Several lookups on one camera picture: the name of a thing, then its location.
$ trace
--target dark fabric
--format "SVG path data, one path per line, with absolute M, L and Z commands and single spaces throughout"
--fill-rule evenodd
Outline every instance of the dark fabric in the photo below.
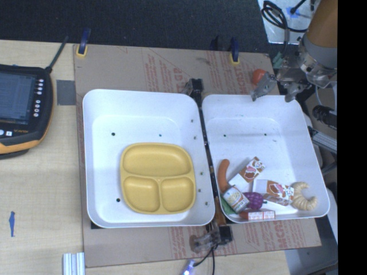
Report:
M 257 0 L 0 0 L 0 39 L 208 50 L 236 37 L 240 52 L 269 53 Z

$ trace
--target yellow divided plate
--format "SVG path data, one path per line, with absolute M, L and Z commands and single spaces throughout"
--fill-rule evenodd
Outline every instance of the yellow divided plate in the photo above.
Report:
M 195 201 L 191 157 L 174 144 L 128 146 L 121 155 L 120 179 L 125 202 L 139 213 L 181 213 Z

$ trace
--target cardboard sheet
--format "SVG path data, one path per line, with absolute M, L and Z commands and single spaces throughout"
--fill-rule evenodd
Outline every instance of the cardboard sheet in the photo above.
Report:
M 231 65 L 228 52 L 124 46 L 88 46 L 85 57 L 74 56 L 79 162 L 86 267 L 202 257 L 189 241 L 206 233 L 198 227 L 101 229 L 89 219 L 86 205 L 82 100 L 96 88 L 181 92 L 190 78 L 203 79 L 204 94 L 249 94 L 252 72 L 272 73 L 266 54 L 240 53 Z M 306 248 L 321 245 L 314 219 L 231 224 L 234 240 L 217 256 Z

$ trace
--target wooden table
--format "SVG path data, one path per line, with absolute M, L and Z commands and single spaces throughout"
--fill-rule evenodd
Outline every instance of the wooden table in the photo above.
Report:
M 50 64 L 60 44 L 0 40 L 0 63 Z M 72 44 L 67 44 L 51 77 L 75 80 Z M 13 159 L 0 160 L 0 274 L 63 273 L 64 253 L 83 252 L 76 108 L 55 105 L 43 142 Z M 9 218 L 15 212 L 14 236 Z M 90 274 L 179 274 L 186 260 L 86 268 Z M 215 274 L 290 274 L 284 251 L 220 256 Z M 196 267 L 212 274 L 212 259 Z

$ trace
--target beige shrimp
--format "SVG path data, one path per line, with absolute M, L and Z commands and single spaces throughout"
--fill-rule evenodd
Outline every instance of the beige shrimp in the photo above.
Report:
M 310 199 L 306 199 L 303 194 L 302 190 L 304 188 L 309 188 L 309 184 L 306 182 L 295 182 L 292 184 L 294 189 L 294 198 L 292 202 L 292 206 L 300 210 L 313 210 L 317 205 L 317 197 L 312 197 Z

